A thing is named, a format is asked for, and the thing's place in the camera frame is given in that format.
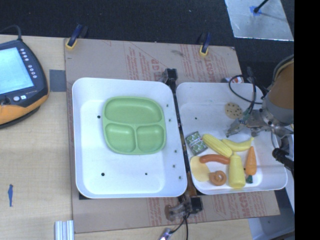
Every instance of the wooden table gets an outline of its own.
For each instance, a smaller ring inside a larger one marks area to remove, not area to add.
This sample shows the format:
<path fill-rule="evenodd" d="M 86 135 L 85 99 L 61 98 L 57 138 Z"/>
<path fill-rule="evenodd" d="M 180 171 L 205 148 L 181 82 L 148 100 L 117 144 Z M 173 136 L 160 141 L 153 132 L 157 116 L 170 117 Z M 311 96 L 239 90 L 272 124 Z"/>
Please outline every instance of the wooden table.
<path fill-rule="evenodd" d="M 0 44 L 15 40 L 0 35 Z M 64 39 L 22 36 L 47 78 L 65 70 Z M 12 206 L 8 189 L 13 185 Z M 55 221 L 73 219 L 66 92 L 50 92 L 39 111 L 0 130 L 0 239 L 51 240 Z M 158 239 L 165 226 L 75 234 L 76 240 Z M 188 224 L 189 239 L 252 239 L 247 219 Z M 185 225 L 172 240 L 186 238 Z"/>

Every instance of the black clamp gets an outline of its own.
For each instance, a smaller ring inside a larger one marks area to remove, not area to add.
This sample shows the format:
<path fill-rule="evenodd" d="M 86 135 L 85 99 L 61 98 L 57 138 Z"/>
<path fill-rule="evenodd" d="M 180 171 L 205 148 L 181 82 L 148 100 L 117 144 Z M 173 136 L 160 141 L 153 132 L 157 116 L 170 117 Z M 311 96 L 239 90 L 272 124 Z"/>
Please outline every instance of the black clamp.
<path fill-rule="evenodd" d="M 295 162 L 287 157 L 289 153 L 281 148 L 275 148 L 272 151 L 272 156 L 275 160 L 284 164 L 284 167 L 291 171 L 293 178 L 295 178 Z"/>
<path fill-rule="evenodd" d="M 162 82 L 169 86 L 172 92 L 176 93 L 176 80 L 178 79 L 178 73 L 176 68 L 166 68 L 159 79 L 159 82 Z"/>
<path fill-rule="evenodd" d="M 77 39 L 85 37 L 87 32 L 87 26 L 82 26 L 81 24 L 78 24 L 75 30 L 73 31 L 71 37 L 66 42 L 65 47 L 67 47 L 68 49 L 73 49 L 76 46 Z"/>

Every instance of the toy sausage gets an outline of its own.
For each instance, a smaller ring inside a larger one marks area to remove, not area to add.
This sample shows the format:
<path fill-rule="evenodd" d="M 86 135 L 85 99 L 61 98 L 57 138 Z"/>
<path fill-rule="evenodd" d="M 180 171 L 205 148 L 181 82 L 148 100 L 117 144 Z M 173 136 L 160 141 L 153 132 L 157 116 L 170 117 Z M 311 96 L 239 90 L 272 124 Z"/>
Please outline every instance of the toy sausage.
<path fill-rule="evenodd" d="M 209 173 L 209 180 L 213 185 L 222 186 L 227 181 L 227 175 L 222 170 Z"/>
<path fill-rule="evenodd" d="M 224 165 L 230 164 L 230 158 L 221 155 L 221 154 L 205 154 L 200 157 L 200 163 L 207 163 L 207 162 L 218 162 Z"/>

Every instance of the toy banana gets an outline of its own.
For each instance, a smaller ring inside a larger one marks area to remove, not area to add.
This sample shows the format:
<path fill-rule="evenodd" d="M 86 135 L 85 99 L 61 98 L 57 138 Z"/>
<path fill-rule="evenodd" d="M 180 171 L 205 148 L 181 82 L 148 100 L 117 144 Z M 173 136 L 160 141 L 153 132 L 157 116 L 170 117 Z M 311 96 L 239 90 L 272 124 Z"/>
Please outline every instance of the toy banana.
<path fill-rule="evenodd" d="M 254 137 L 250 137 L 248 140 L 242 141 L 242 142 L 235 142 L 230 139 L 222 139 L 221 141 L 226 144 L 232 151 L 234 152 L 240 152 L 248 150 L 251 147 L 251 143 L 254 140 Z"/>

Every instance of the blue tape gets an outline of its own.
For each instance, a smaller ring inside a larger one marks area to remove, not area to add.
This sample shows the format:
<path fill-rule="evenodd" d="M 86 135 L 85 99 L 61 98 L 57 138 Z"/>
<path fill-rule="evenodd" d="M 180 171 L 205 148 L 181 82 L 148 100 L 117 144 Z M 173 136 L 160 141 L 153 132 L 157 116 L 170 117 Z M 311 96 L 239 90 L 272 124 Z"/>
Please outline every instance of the blue tape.
<path fill-rule="evenodd" d="M 65 92 L 67 90 L 66 71 L 49 69 L 50 92 Z"/>
<path fill-rule="evenodd" d="M 8 189 L 8 196 L 9 196 L 9 202 L 10 202 L 10 207 L 12 207 L 12 197 L 14 195 L 14 186 L 10 184 L 9 189 Z"/>
<path fill-rule="evenodd" d="M 260 16 L 262 14 L 261 9 L 258 10 L 257 13 L 255 13 L 254 9 L 257 8 L 256 6 L 250 6 L 250 12 L 253 13 L 253 16 Z"/>

